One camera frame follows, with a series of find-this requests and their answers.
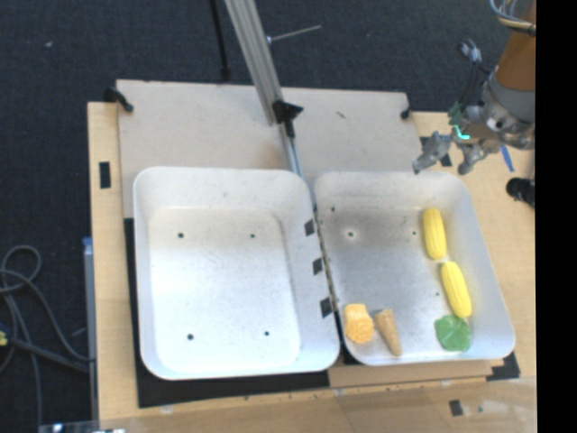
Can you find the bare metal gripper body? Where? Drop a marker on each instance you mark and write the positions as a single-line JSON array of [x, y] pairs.
[[500, 129]]

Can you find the tan ice cream cone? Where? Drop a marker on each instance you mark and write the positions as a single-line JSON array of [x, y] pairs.
[[388, 329]]

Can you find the short orange-yellow corn piece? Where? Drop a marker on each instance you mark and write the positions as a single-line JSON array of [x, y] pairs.
[[359, 324]]

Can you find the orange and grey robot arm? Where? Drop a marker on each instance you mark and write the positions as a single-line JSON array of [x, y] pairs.
[[518, 61]]

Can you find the thin black and white rod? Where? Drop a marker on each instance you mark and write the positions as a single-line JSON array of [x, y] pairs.
[[292, 151]]

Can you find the yellow corn cob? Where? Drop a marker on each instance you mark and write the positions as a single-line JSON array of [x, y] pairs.
[[456, 289], [434, 233]]

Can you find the green lettuce leaf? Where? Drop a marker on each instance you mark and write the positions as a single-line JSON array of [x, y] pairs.
[[452, 333]]

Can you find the black cylinder on white bracket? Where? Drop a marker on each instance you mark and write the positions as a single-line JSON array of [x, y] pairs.
[[522, 190]]

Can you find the pale flat board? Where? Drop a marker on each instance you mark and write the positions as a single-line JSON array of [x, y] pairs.
[[203, 124]]

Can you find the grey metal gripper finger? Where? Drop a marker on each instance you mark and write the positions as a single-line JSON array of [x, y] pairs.
[[435, 149], [473, 157]]

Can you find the white plastic tray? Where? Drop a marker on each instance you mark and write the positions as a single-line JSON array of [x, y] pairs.
[[225, 287], [387, 269]]

